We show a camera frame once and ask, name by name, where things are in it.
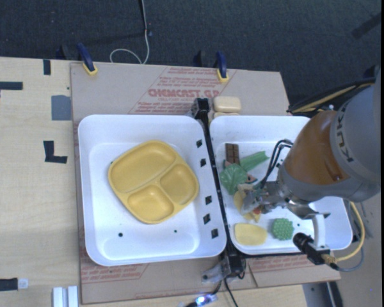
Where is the green celery stalk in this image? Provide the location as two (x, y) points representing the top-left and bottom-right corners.
(239, 150), (271, 173)

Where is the yellow oval slice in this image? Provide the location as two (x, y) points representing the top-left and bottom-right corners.
(234, 223), (268, 247)

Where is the thin black rod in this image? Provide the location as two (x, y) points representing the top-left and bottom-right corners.
(199, 107), (241, 264)

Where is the yellow banana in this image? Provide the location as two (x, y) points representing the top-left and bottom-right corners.
(233, 190), (262, 223)

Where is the brown cardboard board red print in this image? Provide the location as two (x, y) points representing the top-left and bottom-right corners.
(69, 61), (342, 305)

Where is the brown chocolate bar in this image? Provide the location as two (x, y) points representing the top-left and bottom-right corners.
(224, 143), (241, 166)

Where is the black cylinder on white bracket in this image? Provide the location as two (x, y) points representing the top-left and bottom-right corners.
(292, 212), (332, 265)

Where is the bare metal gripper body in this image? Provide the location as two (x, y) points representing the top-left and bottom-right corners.
(264, 180), (312, 219)

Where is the black block with thin wires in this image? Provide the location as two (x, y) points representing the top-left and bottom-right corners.
(191, 97), (212, 120)
(223, 250), (246, 277)

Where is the green lettuce leaf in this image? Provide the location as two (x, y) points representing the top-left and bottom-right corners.
(218, 162), (248, 196)

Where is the white plastic tray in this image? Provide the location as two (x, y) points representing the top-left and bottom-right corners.
(77, 113), (228, 267)
(209, 115), (354, 256)

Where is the yellow divided plate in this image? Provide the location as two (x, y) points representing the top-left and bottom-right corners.
(107, 139), (200, 225)

